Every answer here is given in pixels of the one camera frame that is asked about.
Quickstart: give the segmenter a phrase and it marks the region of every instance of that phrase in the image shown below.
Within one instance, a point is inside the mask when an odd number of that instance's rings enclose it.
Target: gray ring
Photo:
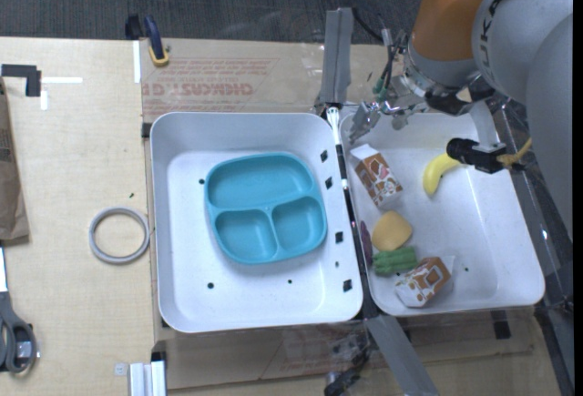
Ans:
[[[136,220],[140,226],[144,229],[144,240],[142,241],[142,245],[139,246],[138,250],[134,253],[129,254],[125,257],[115,257],[113,255],[109,255],[101,250],[97,243],[95,242],[95,230],[97,225],[103,220],[103,218],[108,217],[110,215],[128,215]],[[101,210],[99,213],[95,215],[93,220],[91,221],[91,225],[89,226],[89,247],[93,250],[93,253],[96,257],[100,260],[103,260],[107,263],[116,263],[118,265],[129,263],[137,259],[140,255],[142,255],[146,249],[148,248],[149,244],[149,229],[148,229],[148,221],[146,217],[136,211],[133,208],[129,207],[110,207]]]

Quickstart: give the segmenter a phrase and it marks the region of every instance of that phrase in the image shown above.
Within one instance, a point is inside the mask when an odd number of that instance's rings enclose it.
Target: table surface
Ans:
[[[254,47],[223,44],[241,56]],[[43,77],[82,77],[81,84],[47,85],[47,110],[38,98],[25,97],[24,79],[5,78],[30,225],[26,241],[5,244],[8,286],[16,312],[34,326],[41,357],[26,375],[0,373],[0,394],[126,395],[127,377],[116,369],[149,362],[154,346],[150,259],[144,255],[123,266],[101,262],[89,249],[87,230],[105,207],[148,212],[133,43],[5,37],[0,47],[4,64],[36,65]],[[271,46],[287,52],[294,47],[304,46]],[[118,218],[101,223],[97,234],[102,248],[118,255],[141,241],[140,228]],[[427,358],[426,368],[448,395],[560,394],[534,319],[527,333],[527,351]],[[379,388],[401,393],[387,369],[363,376],[361,394],[378,394]],[[324,377],[317,375],[170,393],[322,395],[323,387]]]

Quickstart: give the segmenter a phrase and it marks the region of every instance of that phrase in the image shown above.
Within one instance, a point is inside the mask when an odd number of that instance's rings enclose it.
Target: banana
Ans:
[[[427,195],[432,196],[435,193],[445,172],[459,165],[461,165],[459,161],[449,157],[446,153],[438,155],[427,163],[423,173],[423,189]]]

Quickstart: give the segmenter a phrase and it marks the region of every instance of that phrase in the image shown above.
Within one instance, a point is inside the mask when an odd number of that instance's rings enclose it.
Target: brown paper bag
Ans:
[[[0,239],[27,234],[28,219],[11,138],[8,98],[0,78]]]

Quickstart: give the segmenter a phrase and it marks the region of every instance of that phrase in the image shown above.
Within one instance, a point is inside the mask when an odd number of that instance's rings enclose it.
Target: blue divided plate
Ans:
[[[326,236],[318,185],[292,154],[262,153],[219,163],[207,175],[204,197],[220,248],[240,263],[297,257]]]

